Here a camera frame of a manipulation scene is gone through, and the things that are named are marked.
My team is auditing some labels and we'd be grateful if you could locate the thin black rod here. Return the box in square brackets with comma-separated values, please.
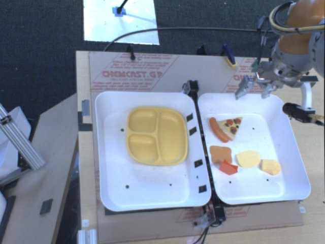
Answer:
[191, 90, 221, 208]

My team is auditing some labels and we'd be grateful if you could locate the pale yellow toy biscuit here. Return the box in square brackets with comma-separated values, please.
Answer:
[236, 150, 262, 169]

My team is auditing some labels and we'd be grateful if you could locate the toy pizza slice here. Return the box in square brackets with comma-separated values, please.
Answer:
[218, 116, 243, 141]

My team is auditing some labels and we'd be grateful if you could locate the black cylinder on white bracket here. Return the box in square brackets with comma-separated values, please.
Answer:
[282, 75, 319, 124]

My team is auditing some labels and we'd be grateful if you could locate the red toy wedge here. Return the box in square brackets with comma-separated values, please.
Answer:
[219, 159, 239, 175]

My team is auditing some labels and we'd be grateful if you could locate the brown cardboard board red print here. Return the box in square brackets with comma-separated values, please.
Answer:
[88, 51, 305, 239]

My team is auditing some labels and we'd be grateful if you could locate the orange toy sausage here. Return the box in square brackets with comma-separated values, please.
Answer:
[209, 117, 230, 143]

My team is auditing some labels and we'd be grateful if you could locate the black block with wires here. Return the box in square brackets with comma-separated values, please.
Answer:
[182, 79, 200, 95]
[208, 203, 226, 226]

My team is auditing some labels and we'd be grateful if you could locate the yellow ridged toy chip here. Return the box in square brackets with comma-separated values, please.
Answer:
[259, 159, 282, 176]

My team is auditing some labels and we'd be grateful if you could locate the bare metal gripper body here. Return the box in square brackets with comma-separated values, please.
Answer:
[253, 60, 306, 87]

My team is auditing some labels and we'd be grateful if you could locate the brown toy bread slice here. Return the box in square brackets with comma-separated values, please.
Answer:
[209, 145, 233, 165]

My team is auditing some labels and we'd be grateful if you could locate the white plastic tray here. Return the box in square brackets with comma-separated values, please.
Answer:
[198, 93, 312, 205]
[94, 90, 212, 212]

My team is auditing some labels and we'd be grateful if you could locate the yellow divided plate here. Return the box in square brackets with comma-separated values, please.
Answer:
[126, 106, 189, 167]

